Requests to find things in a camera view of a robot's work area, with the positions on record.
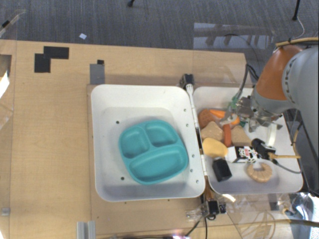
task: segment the teal plate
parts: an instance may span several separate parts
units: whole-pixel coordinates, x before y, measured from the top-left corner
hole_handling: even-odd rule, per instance
[[[162,120],[150,120],[126,129],[120,136],[119,149],[131,177],[144,185],[168,180],[188,165],[182,140]]]

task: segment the gray tape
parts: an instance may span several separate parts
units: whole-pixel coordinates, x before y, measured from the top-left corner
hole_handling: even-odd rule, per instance
[[[101,64],[90,64],[90,84],[105,84],[105,68]]]

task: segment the gray floor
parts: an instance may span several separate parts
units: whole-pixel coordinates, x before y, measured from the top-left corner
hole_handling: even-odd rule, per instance
[[[0,0],[0,18],[26,9],[19,40],[176,49],[193,49],[196,22],[267,27],[278,39],[303,32],[291,20],[296,0],[136,0],[133,8],[128,1]],[[301,0],[304,36],[318,31],[318,13],[319,0]]]

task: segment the wooden table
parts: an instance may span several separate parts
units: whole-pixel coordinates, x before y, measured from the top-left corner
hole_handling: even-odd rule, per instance
[[[34,73],[34,54],[43,53],[44,46],[69,47],[69,59],[52,59],[51,73]],[[104,60],[108,84],[176,85],[184,73],[193,73],[195,80],[205,84],[238,85],[245,68],[243,54],[18,41],[13,61],[15,58],[11,239],[72,239],[76,238],[76,223],[89,220],[97,222],[99,238],[115,233],[180,233],[193,226],[185,211],[196,207],[198,199],[101,200],[107,219],[93,216],[89,67]],[[219,215],[208,225],[209,238],[241,238],[228,215]],[[203,237],[203,224],[199,227],[193,238]]]

